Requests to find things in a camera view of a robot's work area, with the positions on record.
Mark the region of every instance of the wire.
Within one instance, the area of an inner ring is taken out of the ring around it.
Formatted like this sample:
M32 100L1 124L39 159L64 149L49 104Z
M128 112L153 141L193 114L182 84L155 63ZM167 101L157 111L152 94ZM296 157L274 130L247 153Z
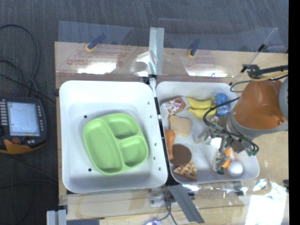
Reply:
M158 219L158 220L156 220L156 221L162 221L162 220L168 218L169 216L171 216L171 219L173 220L174 224L177 225L177 223L176 223L176 221L175 221L175 219L174 219L174 217L173 217L173 215L172 215L172 213L171 213L171 205L172 205L171 202L170 202L170 201L167 201L167 200L165 199L165 206L166 206L166 208L167 208L167 210L168 210L168 214L167 214L166 216L164 216L163 218Z
M7 154L7 156L8 156L9 158L11 158L11 159L13 159L13 160L15 160L15 161L21 163L21 164L24 164L24 165L28 166L28 167L31 168L32 170L35 170L35 171L37 171L37 172L39 172L39 173L41 173L41 174L47 176L48 178L51 178L53 181L58 182L58 180L55 179L54 177L52 177L52 176L50 176L49 174L47 174L47 173L45 173L45 172L43 172L43 171L41 171L41 170L39 170L39 169L37 169L37 168L35 168L35 167L29 165L29 164L27 164L27 163L25 163L24 161L21 161L21 160L15 158L14 156L12 156L12 155L10 155L10 154Z
M282 71L282 72L279 72L279 73L275 73L273 75L270 75L270 76L267 76L267 77L262 77L262 78L254 78L254 77L251 76L250 79L254 82L262 82L262 81L270 80L271 78L281 76L281 75L284 75L284 74L288 74L288 70Z
M246 81L241 81L241 82L236 82L235 84L233 84L231 87L230 87L230 91L231 92L243 92L243 91L233 91L233 87L238 85L238 84L241 84L241 83L248 83L250 82L251 80L246 80Z
M50 183L50 184L53 184L53 185L56 185L56 186L58 185L57 182L53 182L53 181L46 180L46 179L26 179L26 180L20 180L20 181L14 182L14 185L23 184L23 183L27 183L27 182L45 182L45 183ZM11 184L6 184L6 185L1 185L0 188L8 188L10 186L11 186Z
M289 76L289 75L286 74L286 75L284 75L284 76L277 77L277 78L272 78L272 79L270 79L270 80L271 80L271 81L276 81L276 80L280 80L280 79L282 79L282 78L285 78L285 77L287 77L287 76Z
M245 140L246 142L250 143L250 144L252 145L252 147L253 147L253 150L254 150L256 153L258 153L259 147L258 147L254 142L252 142L250 139L247 139L246 137L244 137L244 136L242 136L242 135L239 135L239 134L235 134L235 133L229 132L229 131L227 131L226 129L224 129L224 128L222 128L222 127L215 126L214 124L212 124L211 122L209 122L209 121L207 120L207 118L206 118L207 115L208 115L208 113L210 113L211 111L217 109L218 107L221 107L221 106L224 106L224 105L226 105L226 104L232 103L232 102L238 100L239 98L240 98L240 97L237 97L237 98L235 98L235 99L229 100L229 101L227 101L227 102L221 103L221 104L219 104L219 105L217 105L217 106L215 106L215 107L210 108L210 109L204 114L204 116L203 116L203 122L204 122L207 126L209 126L209 127L211 127L211 128L214 128L215 130L217 130L217 131L219 131L219 132L221 132L221 133L226 133L226 134L228 134L229 136L235 136L235 137L237 137L237 138L239 138L239 139Z
M6 61L6 60L0 60L0 62L5 62L5 63L8 63L8 64L10 64L10 65L12 65L13 66L13 64L11 64L9 61ZM19 79L20 79L20 81L22 80L22 74L21 74L21 71L19 70L19 69L17 69L17 71L18 71L18 73L19 73ZM19 90L20 90L20 88L18 88L18 90L17 90L17 92L15 93L15 95L14 95L14 97L16 97L17 96L17 94L19 93Z
M12 81L12 82L15 82L15 83L17 83L17 84L19 84L19 85L21 85L21 86L23 86L23 87L29 89L30 91L33 91L33 92L37 93L37 94L40 95L41 97L46 98L47 100L49 100L50 102L52 102L52 103L54 103L54 104L56 103L56 102L53 101L51 98L49 98L49 97L43 95L42 93L40 93L40 92L38 92L38 91L35 91L35 90L29 88L28 86L26 86L26 85L24 85L24 84L22 84L22 83L20 83L20 82L18 82L18 81L16 81L16 80L11 79L10 77L7 77L7 76L5 76L5 75L3 75L3 74L0 74L0 76L4 77L4 78L6 78L6 79L8 79L8 80L10 80L10 81Z
M255 67L254 69L251 69L250 71L247 72L251 76L259 76L265 73L274 73L279 71L282 72L289 69L289 65L281 65L277 67L269 67L264 69L258 69L257 65L255 65L254 67Z
M12 211L13 211L13 213L14 213L14 215L15 215L17 221L18 221L18 222L17 222L16 224L14 224L14 225L22 225L22 224L23 224L23 223L22 223L22 220L27 216L27 214L29 213L29 210L31 209L31 207L32 207L32 205L33 205L33 202L34 202L34 197L35 197L35 189L34 189L34 187L35 187L35 185L34 185L33 182L46 182L46 183L58 185L58 181L57 181L57 179L53 178L52 176L48 175L47 173L45 173L45 172L43 172L43 171L41 171L41 170L39 170L39 169L37 169L37 168L31 166L31 165L26 164L24 161L22 161L22 160L20 160L20 159L17 159L17 158L15 158L15 157L11 156L11 155L7 155L7 157L13 159L13 162L14 162L14 164L13 164L13 170L12 170L12 178L11 178L10 184L2 185L2 186L0 186L0 188L9 188L9 187L10 187L11 193L13 194L15 185L17 185L17 184L24 184L24 183L28 183L28 182L32 183L32 194L33 194L33 196L32 196L32 198L31 198L30 205L28 206L26 212L24 213L24 215L23 215L21 218L17 215L17 212L16 212L16 210L15 210L15 206L14 206L13 200L12 200ZM14 181L14 174L15 174L15 166L16 166L16 162L21 163L23 166L25 166L25 168L26 168L26 170L27 170L27 172L28 172L28 174L29 174L30 179L27 179L27 180L21 180L21 181ZM31 172L30 172L29 169L32 169L32 170L35 170L35 171L37 171L37 172L39 172L39 173L41 173L41 174L44 174L44 175L46 175L47 177L51 178L51 179L54 180L54 181L51 181L51 180L45 180L45 179L33 179L33 178L32 178L32 174L31 174Z
M32 175L31 175L31 172L30 172L28 166L25 163L23 163L23 165L25 166L25 168L26 168L26 170L29 174L30 179L32 179ZM10 189L11 189L12 194L14 193L14 184L15 184L14 183L15 166L16 166L16 162L14 161L13 170L12 170L11 184L10 184ZM12 211L14 213L14 216L18 220L18 223L16 223L16 225L23 225L22 220L27 216L27 214L29 213L29 210L31 209L31 207L33 205L34 196L35 196L35 189L34 189L34 184L32 184L32 185L33 185L33 189L32 189L33 196L31 198L30 205L27 207L27 211L24 213L24 215L21 218L18 217L17 212L15 210L15 205L14 205L13 200L12 200Z
M27 77L30 80L29 87L31 87L31 85L33 84L35 90L38 91L37 84L35 83L35 81L33 79L33 77L36 74L36 71L37 71L37 68L38 68L38 65L39 65L39 60L40 60L40 47L39 47L37 39L35 38L35 36L28 29L26 29L23 26L20 26L20 25L17 25L17 24L5 24L5 25L0 26L0 30L3 29L3 28L5 28L5 27L18 27L20 29L23 29L27 33L29 33L30 36L32 37L32 39L34 40L35 46L37 48L37 50L36 50L37 52L36 52L36 62L35 62L35 66L34 66L32 75L28 74L22 67L20 67L16 63L14 63L11 59L9 59L7 56L5 56L1 52L0 52L0 56L2 56L5 59L5 61L7 61L8 63L12 64L16 69L19 69L20 71L22 71L22 73L24 73L25 75L27 75Z

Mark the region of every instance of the toy bread slice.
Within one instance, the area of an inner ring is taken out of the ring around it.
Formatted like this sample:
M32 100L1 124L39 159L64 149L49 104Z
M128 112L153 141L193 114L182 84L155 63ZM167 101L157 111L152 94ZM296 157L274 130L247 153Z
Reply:
M180 118L175 115L170 117L171 130L177 135L189 136L192 126L192 121L187 118Z
M180 166L174 169L173 173L184 176L192 180L197 180L197 168L192 161L190 161L185 166Z

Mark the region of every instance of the egg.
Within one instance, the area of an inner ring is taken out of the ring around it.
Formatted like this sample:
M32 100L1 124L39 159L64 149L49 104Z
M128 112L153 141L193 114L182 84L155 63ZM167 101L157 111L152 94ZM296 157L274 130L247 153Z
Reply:
M228 170L228 173L230 176L239 177L243 173L243 166L241 163L239 163L237 161L232 161L229 164L227 170Z

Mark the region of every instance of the black cable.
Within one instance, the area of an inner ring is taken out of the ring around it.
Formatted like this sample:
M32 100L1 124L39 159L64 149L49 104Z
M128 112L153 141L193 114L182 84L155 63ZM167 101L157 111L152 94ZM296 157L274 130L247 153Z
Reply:
M165 200L165 206L166 206L166 208L167 208L167 210L168 210L167 215L164 216L164 217L161 218L161 219L156 220L156 221L162 221L162 220L168 218L169 216L171 216L171 218L172 218L174 224L177 225L177 223L176 223L176 221L175 221L175 219L174 219L174 217L173 217L173 215L172 215L172 213L171 213L171 202L168 202L167 200Z
M27 182L45 182L45 183L50 183L50 184L53 184L53 185L56 185L56 186L58 185L57 182L53 182L53 181L46 180L46 179L26 179L26 180L15 181L15 182L14 182L14 186L15 186L15 185L24 184L24 183L27 183ZM1 189L1 188L8 188L8 187L10 187L10 186L11 186L10 184L1 185L1 186L0 186L0 189Z
M5 24L5 25L2 25L0 26L0 30L5 28L5 27L18 27L20 29L23 29L25 30L27 33L30 34L30 36L32 37L32 39L34 40L34 43L35 43L35 46L37 48L37 52L36 52L36 62L35 62L35 65L34 65L34 69L33 69L33 73L32 75L28 74L21 66L17 65L16 63L14 63L11 59L9 59L8 57L6 57L3 53L0 52L0 56L2 56L5 61L9 62L10 64L14 65L15 68L19 69L20 71L22 71L25 75L27 75L27 77L29 78L30 80L30 83L29 83L29 87L34 86L35 90L38 91L38 87L37 87L37 84L35 83L33 77L35 76L35 73L37 71L37 68L38 68L38 65L39 65L39 60L40 60L40 47L39 47L39 44L38 44L38 41L37 39L35 38L35 36L28 30L26 29L25 27L23 26L20 26L20 25L17 25L17 24Z
M54 177L52 177L52 176L50 176L49 174L47 174L47 173L45 173L45 172L43 172L43 171L41 171L41 170L39 170L39 169L37 169L37 168L35 168L35 167L29 165L29 164L27 164L27 163L25 163L24 161L21 161L21 160L15 158L14 156L12 156L12 155L10 155L10 154L8 154L8 157L11 158L11 159L13 159L13 160L15 160L15 161L17 161L17 162L19 162L19 163L21 163L21 164L24 164L24 165L28 166L28 167L31 168L32 170L35 170L35 171L37 171L37 172L39 172L39 173L41 173L41 174L47 176L48 178L51 178L53 181L58 182L58 180L55 179Z
M281 77L277 77L277 78L271 78L270 80L271 81L276 81L276 80L280 80L280 79L282 79L282 78L285 78L285 77L287 77L289 74L286 74L286 75L283 75L283 76L281 76Z
M6 60L0 60L0 62L5 62L5 63L8 63L8 64L10 64L10 65L13 66L13 64L11 64L9 61L6 61ZM20 79L20 81L22 81L22 74L21 74L21 71L20 71L19 69L16 69L16 70L17 70L18 73L19 73L19 79ZM20 91L20 87L18 88L17 92L14 94L14 97L17 96L17 94L19 93L19 91Z
M277 67L269 67L269 68L265 68L265 69L260 69L260 70L251 70L248 71L248 75L250 77L254 76L254 78L256 76L265 74L265 73L273 73L273 72L277 72L277 71L285 71L289 69L289 65L282 65L282 66L277 66Z
M253 79L261 79L261 78L264 78L262 76L256 76L256 75L250 75L248 74L249 77L253 78Z
M219 104L219 105L217 105L217 106L215 106L215 107L210 108L210 109L204 114L204 116L203 116L203 122L204 122L208 127L214 128L215 130L217 130L217 131L219 131L219 132L221 132L221 133L226 133L226 134L228 134L229 136L234 136L234 137L237 137L237 138L239 138L239 139L245 140L246 142L250 143L250 144L252 145L254 151L256 151L256 153L258 153L259 147L258 147L254 142L252 142L250 139L248 139L248 138L246 138L246 137L244 137L244 136L242 136L242 135L239 135L239 134L235 134L235 133L229 132L229 131L227 131L226 129L224 129L224 128L222 128L222 127L215 126L214 124L212 124L211 122L209 122L209 121L206 119L208 113L210 113L211 111L217 109L218 107L221 107L221 106L227 105L227 104L229 104L229 103L232 103L232 102L238 100L239 98L240 98L240 97L237 97L237 98L235 98L235 99L229 100L229 101L227 101L227 102L221 103L221 104Z
M31 175L31 172L30 172L28 166L27 166L25 163L22 163L22 164L25 166L25 168L26 168L26 170L27 170L27 172L28 172L28 175L29 175L30 179L32 179L32 175ZM10 188L11 188L11 193L12 193L12 195L13 195L13 191L14 191L13 189L14 189L14 185L15 185L15 183L14 183L14 174L15 174L14 170L15 170L15 166L16 166L16 162L14 161L13 172L12 172L13 175L12 175L12 178L11 178L11 184L10 184ZM35 196L35 185L34 185L34 184L32 184L32 185L33 185L33 186L32 186L32 197L31 197L31 202L30 202L30 205L27 207L26 212L24 213L24 215L23 215L21 218L18 217L17 212L16 212L16 210L15 210L15 206L14 206L13 200L12 200L12 211L13 211L15 217L16 217L17 220L18 220L18 222L17 222L15 225L23 225L22 220L27 216L27 214L29 213L29 210L31 209L31 207L32 207L32 205L33 205L33 202L34 202L34 196Z
M233 84L231 87L230 87L230 91L231 92L243 92L243 91L233 91L233 87L238 85L238 84L241 84L241 83L249 83L251 80L246 80L246 81L241 81L241 82L236 82L235 84Z
M15 158L15 157L11 156L11 155L8 155L8 157L9 157L9 158L12 158L12 159L14 160L14 165L13 165L13 171L12 171L11 182L10 182L10 184L0 186L0 188L7 188L7 187L10 187L11 193L13 194L13 189L14 189L15 185L17 185L17 184L23 184L23 183L28 183L28 182L30 182L30 183L32 184L32 186L33 186L33 187L32 187L32 194L33 194L33 196L32 196L32 198L31 198L30 205L28 206L26 212L24 213L24 215L23 215L21 218L19 218L19 216L17 215L17 212L16 212L16 210L15 210L15 206L14 206L13 201L12 201L12 211L13 211L14 215L16 216L16 219L18 220L18 222L17 222L16 224L14 224L14 225L22 225L22 224L23 224L23 223L22 223L22 220L27 216L27 214L29 213L29 210L31 209L31 207L32 207L32 205L33 205L33 202L34 202L34 196L35 196L35 189L34 189L34 188L35 188L35 185L33 184L33 182L46 182L46 183L58 185L58 181L57 181L55 178L53 178L52 176L48 175L47 173L45 173L45 172L43 172L43 171L41 171L41 170L39 170L39 169L36 169L36 168L34 168L33 166L31 166L31 165L26 164L24 161L22 161L22 160L20 160L20 159L17 159L17 158ZM29 174L30 179L27 179L27 180L21 180L21 181L14 181L14 174L15 174L15 165L16 165L16 162L19 162L19 163L21 163L23 166L25 166L25 168L26 168L26 170L27 170L27 172L28 172L28 174ZM50 181L50 180L44 180L44 179L33 179L33 178L32 178L32 174L31 174L29 168L30 168L30 169L33 169L33 170L35 170L35 171L38 171L39 173L42 173L42 174L44 174L44 175L46 175L46 176L48 176L49 178L53 179L54 182L53 182L53 181Z
M3 75L3 74L0 74L0 76L1 76L1 77L4 77L4 78L6 78L6 79L8 79L8 80L10 80L10 81L12 81L12 82L15 82L15 83L17 83L17 84L19 84L19 85L21 85L21 86L23 86L23 87L29 89L30 91L33 91L33 92L37 93L37 94L40 95L42 98L46 98L47 100L49 100L50 102L52 102L52 103L54 103L54 104L56 103L56 102L53 101L51 98L49 98L49 97L43 95L42 93L40 93L40 92L38 92L38 91L35 91L35 90L29 88L28 86L26 86L26 85L24 85L24 84L22 84L22 83L20 83L20 82L18 82L18 81L16 81L16 80L11 79L10 77L7 77L7 76L5 76L5 75Z

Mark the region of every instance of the blue bottle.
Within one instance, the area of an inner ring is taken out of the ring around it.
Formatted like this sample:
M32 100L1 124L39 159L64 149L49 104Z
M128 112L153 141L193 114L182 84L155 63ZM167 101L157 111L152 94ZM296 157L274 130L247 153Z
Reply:
M224 93L219 93L218 95L216 95L216 102L217 102L217 105L227 102L227 96ZM223 116L229 112L230 112L230 109L229 109L228 104L217 108L218 116Z

